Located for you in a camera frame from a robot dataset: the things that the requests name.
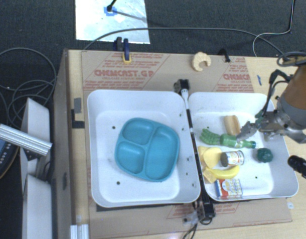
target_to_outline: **black floor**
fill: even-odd
[[[288,29],[292,0],[145,0],[150,27],[214,27],[242,29],[260,34]],[[132,51],[254,56],[253,37],[232,31],[155,31],[151,44],[131,44]],[[296,0],[290,34],[268,36],[281,51],[306,51],[306,0]],[[0,0],[0,52],[13,47],[42,52],[59,68],[64,48],[82,49],[86,41],[75,39],[75,0]],[[111,43],[91,49],[111,50]],[[258,56],[276,57],[279,52],[258,40]],[[0,57],[0,83],[18,87],[31,79],[50,80],[52,71],[39,56],[13,51]],[[7,104],[12,93],[1,90]],[[0,98],[0,122],[5,109]],[[0,180],[0,239],[21,238],[22,195],[19,158]]]

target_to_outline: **white plastic tray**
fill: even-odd
[[[194,202],[200,194],[194,150],[181,96],[162,91],[96,90],[88,97],[92,196],[103,207]],[[178,134],[172,175],[150,182],[122,171],[114,152],[119,133],[132,118],[154,120]]]
[[[207,128],[214,133],[226,133],[224,117],[236,115],[241,126],[248,120],[255,122],[254,115],[263,107],[266,96],[253,93],[193,93],[189,97],[189,107],[192,116],[197,146],[207,145],[199,139],[202,129]],[[268,110],[274,109],[270,101]],[[238,199],[222,200],[216,195],[215,185],[205,183],[209,196],[216,201],[240,201],[262,198],[291,197],[298,191],[298,181],[295,172],[288,166],[289,158],[285,140],[276,136],[271,141],[265,141],[262,133],[257,132],[248,140],[254,140],[257,148],[269,148],[274,159],[270,163],[260,163],[256,160],[256,149],[242,148],[245,162],[240,166],[240,172],[235,177],[240,179],[243,195]],[[234,150],[220,146],[222,151]],[[215,168],[223,169],[218,164]]]

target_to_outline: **multimeter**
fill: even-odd
[[[0,179],[10,168],[17,156],[18,150],[18,146],[0,139]]]

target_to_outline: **blue plate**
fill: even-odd
[[[176,132],[142,118],[127,121],[119,134],[115,161],[125,172],[149,181],[164,181],[173,172],[179,152]]]

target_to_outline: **tin can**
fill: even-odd
[[[242,151],[229,151],[221,154],[221,163],[224,167],[244,164],[244,154]]]

